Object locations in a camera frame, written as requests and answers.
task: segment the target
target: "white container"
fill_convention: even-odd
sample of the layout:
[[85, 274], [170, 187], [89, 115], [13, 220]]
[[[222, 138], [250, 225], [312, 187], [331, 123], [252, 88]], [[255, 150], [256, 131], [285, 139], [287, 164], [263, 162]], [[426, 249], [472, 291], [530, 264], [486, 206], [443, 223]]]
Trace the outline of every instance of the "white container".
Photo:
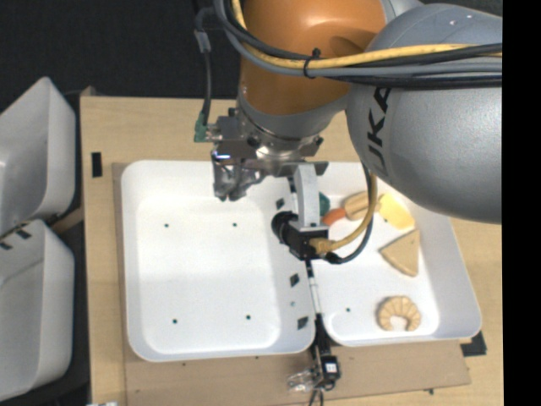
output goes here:
[[[234, 203], [219, 201], [212, 182], [208, 162], [135, 162], [122, 175], [132, 349], [151, 361], [306, 349], [314, 339], [314, 307], [305, 267], [271, 231], [278, 200], [284, 201], [281, 210], [294, 209], [287, 180], [266, 178]], [[319, 184], [331, 207], [366, 188], [354, 163], [330, 164]], [[380, 183], [380, 193], [388, 191], [403, 199]], [[471, 337], [480, 328], [449, 220], [405, 202], [422, 235], [417, 277], [405, 277], [382, 260], [377, 249], [404, 231], [378, 217], [357, 259], [343, 266], [314, 263], [325, 328], [340, 344]], [[331, 233], [343, 236], [356, 226], [341, 220]], [[350, 250], [351, 245], [339, 253]], [[299, 281], [292, 287], [294, 275]], [[421, 310], [417, 331], [386, 332], [377, 326], [378, 302], [395, 294], [410, 295]]]
[[0, 115], [0, 401], [69, 366], [74, 257], [42, 220], [74, 188], [74, 112], [43, 78]]

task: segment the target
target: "yellow cable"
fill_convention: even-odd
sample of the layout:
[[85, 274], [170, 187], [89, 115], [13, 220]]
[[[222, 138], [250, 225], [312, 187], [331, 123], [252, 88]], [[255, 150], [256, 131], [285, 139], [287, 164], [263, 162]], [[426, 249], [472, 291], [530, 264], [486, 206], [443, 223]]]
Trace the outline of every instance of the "yellow cable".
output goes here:
[[372, 197], [369, 201], [369, 208], [366, 212], [366, 215], [364, 216], [363, 221], [359, 224], [359, 226], [351, 232], [349, 235], [347, 235], [345, 238], [340, 240], [331, 240], [331, 239], [325, 239], [325, 238], [313, 238], [309, 241], [310, 245], [315, 248], [316, 254], [326, 254], [330, 251], [338, 250], [339, 248], [350, 244], [354, 239], [356, 239], [364, 230], [366, 230], [366, 227], [369, 225], [369, 222], [372, 220], [372, 217], [374, 216], [375, 207], [378, 201], [378, 182], [377, 178], [373, 173], [370, 173], [372, 184], [370, 185], [370, 192], [372, 194]]
[[[232, 11], [235, 15], [237, 22], [246, 30], [246, 23], [244, 21], [243, 10], [240, 4], [240, 0], [232, 0]], [[290, 69], [303, 69], [306, 63], [305, 60], [293, 60], [288, 58], [277, 58], [270, 56], [260, 50], [244, 44], [246, 49], [254, 54], [258, 59], [264, 62], [280, 66], [282, 68]], [[387, 58], [402, 58], [409, 56], [418, 56], [422, 54], [431, 54], [435, 52], [443, 52], [456, 50], [459, 48], [473, 47], [472, 44], [429, 44], [429, 45], [415, 45], [410, 47], [397, 47], [389, 48], [386, 50], [378, 50], [372, 52], [363, 52], [360, 54], [353, 54], [351, 56], [344, 56], [341, 58], [324, 58], [320, 60], [312, 60], [309, 63], [311, 69], [328, 69], [328, 68], [340, 68], [343, 66], [350, 66], [360, 63], [377, 62], [385, 60]], [[502, 57], [502, 53], [490, 54], [493, 57]]]

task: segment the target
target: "wooden table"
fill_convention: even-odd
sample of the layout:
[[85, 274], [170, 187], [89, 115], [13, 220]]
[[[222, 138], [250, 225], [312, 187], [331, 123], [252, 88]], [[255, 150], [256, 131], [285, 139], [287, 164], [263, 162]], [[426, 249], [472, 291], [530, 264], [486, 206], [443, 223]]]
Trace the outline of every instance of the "wooden table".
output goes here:
[[[214, 101], [212, 114], [225, 114], [232, 105]], [[138, 358], [125, 340], [112, 164], [208, 161], [210, 145], [192, 141], [200, 107], [199, 100], [81, 97], [92, 401], [121, 406], [306, 403], [306, 394], [286, 392], [285, 377], [309, 362], [307, 354], [152, 364]], [[343, 115], [323, 136], [317, 159], [358, 161]], [[458, 220], [453, 226], [483, 313], [488, 355], [464, 359], [458, 341], [336, 348], [344, 377], [325, 403], [502, 404], [501, 227]], [[422, 391], [440, 387], [435, 397]]]

